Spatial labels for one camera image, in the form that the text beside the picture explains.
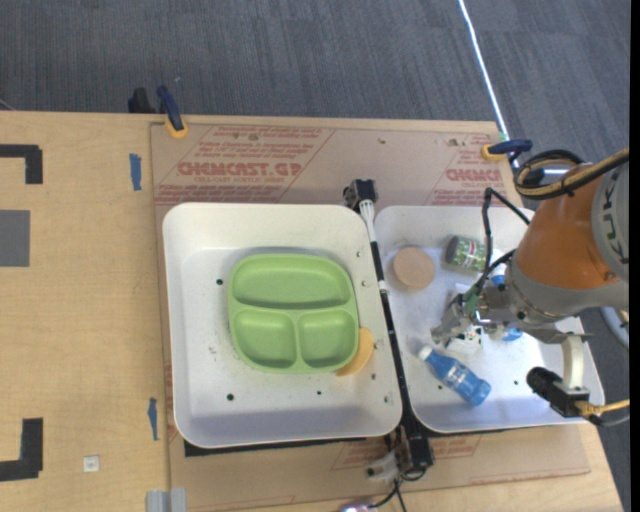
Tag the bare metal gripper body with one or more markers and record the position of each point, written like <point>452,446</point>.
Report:
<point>492,306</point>

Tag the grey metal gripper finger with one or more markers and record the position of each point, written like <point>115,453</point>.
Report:
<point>484,328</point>
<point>444,326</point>

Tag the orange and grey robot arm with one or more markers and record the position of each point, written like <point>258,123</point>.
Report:
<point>560,250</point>

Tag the white and black carton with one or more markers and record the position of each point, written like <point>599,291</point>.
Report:
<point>465,345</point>

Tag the blue round thing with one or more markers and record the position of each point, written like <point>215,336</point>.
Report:
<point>511,335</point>

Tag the blue plastic bottle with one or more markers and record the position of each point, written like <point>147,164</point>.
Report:
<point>457,376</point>

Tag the green can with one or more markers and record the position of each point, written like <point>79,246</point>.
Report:
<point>466,254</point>

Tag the thin black and white rod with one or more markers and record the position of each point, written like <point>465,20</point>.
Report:
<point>387,305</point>

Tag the tan round biscuit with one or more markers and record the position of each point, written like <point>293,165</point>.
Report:
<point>413,268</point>

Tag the white plastic tray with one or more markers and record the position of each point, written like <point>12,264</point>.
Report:
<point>280,415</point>
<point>505,395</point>

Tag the orange round biscuit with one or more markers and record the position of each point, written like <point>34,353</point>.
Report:
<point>364,352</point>

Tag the green divided plate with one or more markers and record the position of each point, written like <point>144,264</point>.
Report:
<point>292,310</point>

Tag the brown cardboard board red print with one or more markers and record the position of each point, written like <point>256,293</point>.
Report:
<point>320,160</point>

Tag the black cylinder on white bracket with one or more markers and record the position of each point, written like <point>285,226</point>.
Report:
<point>552,390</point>

